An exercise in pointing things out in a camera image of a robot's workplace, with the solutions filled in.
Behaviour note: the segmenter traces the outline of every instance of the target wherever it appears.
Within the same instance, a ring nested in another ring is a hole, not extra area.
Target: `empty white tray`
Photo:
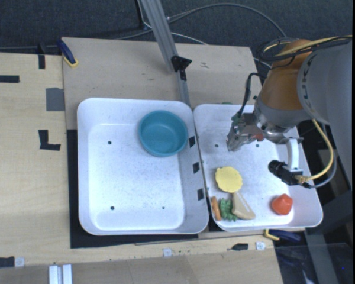
[[[277,146],[264,140],[243,145],[239,151],[227,150],[226,137],[231,127],[231,117],[239,109],[239,105],[204,104],[196,107],[193,112],[208,196],[216,196],[217,200],[231,199],[229,193],[218,188],[215,171],[218,167],[232,166],[242,175],[243,186],[240,192],[256,214],[253,220],[221,220],[216,221],[217,225],[226,231],[318,225],[322,221],[322,207],[316,190],[288,186],[268,170],[272,160],[288,161],[285,145]],[[244,112],[252,110],[252,105],[246,105]],[[290,130],[286,135],[298,137],[297,129]],[[299,146],[299,156],[299,167],[305,175],[310,175],[302,146]],[[288,215],[277,215],[270,208],[270,203],[283,193],[293,198],[293,208]]]
[[[189,142],[171,157],[143,149],[139,121],[166,110]],[[195,234],[209,220],[192,110],[178,101],[91,98],[78,108],[79,220],[94,235]]]

